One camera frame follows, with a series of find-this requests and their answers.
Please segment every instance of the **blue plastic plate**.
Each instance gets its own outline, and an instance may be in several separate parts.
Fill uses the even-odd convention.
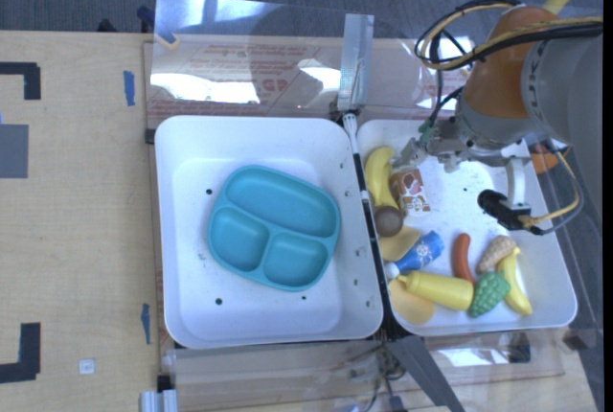
[[[304,180],[262,166],[233,172],[208,225],[213,257],[228,270],[289,291],[326,272],[340,229],[334,199]]]

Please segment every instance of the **white tray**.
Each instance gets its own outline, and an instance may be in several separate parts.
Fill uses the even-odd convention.
[[[376,332],[383,318],[380,290],[351,145],[341,127],[323,119],[175,116],[157,128],[155,156],[164,316],[177,343],[204,349]],[[247,165],[300,177],[338,204],[341,228],[332,260],[306,291],[241,277],[207,248],[216,193]]]
[[[357,137],[363,161],[380,146],[389,146],[400,152],[409,137],[419,137],[421,123],[397,120],[365,123],[358,130]],[[504,153],[529,154],[524,144],[510,147]],[[533,215],[548,213],[532,164],[528,164],[525,171],[526,202],[532,206]],[[467,232],[471,237],[468,258],[474,274],[474,267],[488,242],[496,235],[509,235],[521,249],[517,258],[518,282],[525,289],[534,312],[530,316],[520,316],[501,303],[490,312],[471,318],[465,311],[437,307],[432,319],[422,325],[411,324],[395,314],[402,327],[419,335],[451,335],[556,328],[575,318],[577,299],[556,235],[536,236],[523,230],[508,232],[493,217],[484,214],[477,204],[477,196],[484,189],[507,193],[505,169],[464,162],[457,171],[447,173],[436,158],[430,157],[420,165],[420,173],[432,211],[410,217],[405,224],[420,229],[423,234],[435,230],[446,246],[439,258],[424,270],[451,275],[453,241],[461,232]]]

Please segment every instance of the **brown ball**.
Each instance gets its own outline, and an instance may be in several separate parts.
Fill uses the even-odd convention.
[[[375,210],[375,228],[380,237],[393,237],[402,229],[404,219],[393,206],[381,206]]]

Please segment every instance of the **plastic toy food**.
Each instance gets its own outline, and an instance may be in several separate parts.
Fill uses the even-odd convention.
[[[423,188],[419,169],[400,169],[390,177],[390,188],[402,213],[407,216],[423,215],[432,210]]]
[[[437,232],[431,231],[421,237],[402,259],[394,263],[386,263],[385,275],[389,279],[395,279],[399,274],[422,269],[439,257],[443,249],[443,239]]]
[[[488,248],[481,256],[481,260],[477,264],[477,274],[483,274],[494,268],[497,263],[507,257],[517,243],[506,235],[498,235],[488,245]]]
[[[511,291],[511,285],[498,272],[487,272],[477,282],[468,314],[477,317],[498,305]]]
[[[381,237],[392,237],[400,231],[404,217],[390,190],[390,173],[394,156],[391,147],[379,147],[366,159],[366,188],[375,205],[375,228]]]
[[[421,232],[416,228],[402,225],[400,231],[393,237],[381,237],[379,239],[379,250],[381,257],[385,261],[395,262],[409,251],[420,239]]]
[[[505,280],[511,286],[511,290],[505,296],[505,302],[517,313],[530,315],[533,312],[533,306],[517,283],[516,259],[520,252],[519,248],[513,248],[511,254],[498,263],[496,270],[503,274]]]
[[[404,282],[407,291],[449,309],[464,311],[472,302],[474,287],[466,279],[418,270],[398,279]]]
[[[392,308],[407,322],[412,324],[424,324],[436,310],[436,305],[415,293],[406,290],[404,284],[398,279],[388,284]]]
[[[453,244],[453,253],[451,254],[451,262],[453,266],[453,275],[457,278],[466,279],[475,284],[475,279],[470,272],[468,265],[468,247],[470,246],[470,235],[461,233]]]

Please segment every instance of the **yellow toy bottle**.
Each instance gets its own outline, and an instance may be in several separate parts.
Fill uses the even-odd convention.
[[[466,279],[432,274],[418,270],[398,276],[406,290],[442,307],[463,311],[470,307],[474,286]]]

